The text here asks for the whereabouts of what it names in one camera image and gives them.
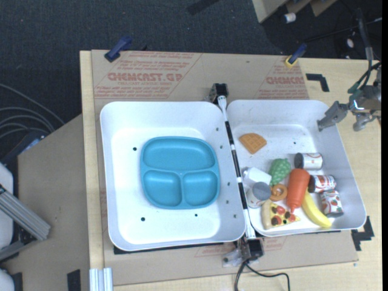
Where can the white can with strawberry print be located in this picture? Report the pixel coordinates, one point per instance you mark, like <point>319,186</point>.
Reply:
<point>332,203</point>

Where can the orange toy waffle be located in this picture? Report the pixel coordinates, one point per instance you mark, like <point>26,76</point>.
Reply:
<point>252,142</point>

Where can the yellow banana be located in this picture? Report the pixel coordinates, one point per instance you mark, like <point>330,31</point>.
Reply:
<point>315,214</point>

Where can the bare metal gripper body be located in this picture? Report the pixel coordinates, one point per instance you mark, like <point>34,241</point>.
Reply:
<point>368,99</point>

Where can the toy pizza slice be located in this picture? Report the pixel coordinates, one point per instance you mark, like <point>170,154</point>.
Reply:
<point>274,217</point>

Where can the white can with red print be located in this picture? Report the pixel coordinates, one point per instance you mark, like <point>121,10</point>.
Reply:
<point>312,161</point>

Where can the green toy grapes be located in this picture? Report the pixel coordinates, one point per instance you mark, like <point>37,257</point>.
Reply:
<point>279,170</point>

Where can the blue divided plate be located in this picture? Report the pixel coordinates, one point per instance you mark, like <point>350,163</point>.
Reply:
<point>179,156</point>

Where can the orange toy pretzel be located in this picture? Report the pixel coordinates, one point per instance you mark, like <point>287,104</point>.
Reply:
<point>280,195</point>

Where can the thin black and white rod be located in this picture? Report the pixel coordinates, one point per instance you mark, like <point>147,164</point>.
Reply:
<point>232,150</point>

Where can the white plastic tray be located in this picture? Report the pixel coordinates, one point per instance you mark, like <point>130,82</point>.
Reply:
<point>127,177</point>
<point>288,123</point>

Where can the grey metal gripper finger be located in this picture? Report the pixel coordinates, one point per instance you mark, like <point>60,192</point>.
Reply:
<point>362,121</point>
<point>333,114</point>

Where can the white can with grey lid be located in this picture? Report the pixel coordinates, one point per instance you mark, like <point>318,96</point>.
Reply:
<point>260,192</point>

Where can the orange toy carrot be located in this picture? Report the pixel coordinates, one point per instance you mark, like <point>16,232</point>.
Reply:
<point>298,186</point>

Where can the red and white striped can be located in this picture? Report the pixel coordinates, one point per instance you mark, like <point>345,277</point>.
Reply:
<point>324,183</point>

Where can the brown cardboard board red print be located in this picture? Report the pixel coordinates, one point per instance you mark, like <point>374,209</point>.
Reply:
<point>182,71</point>

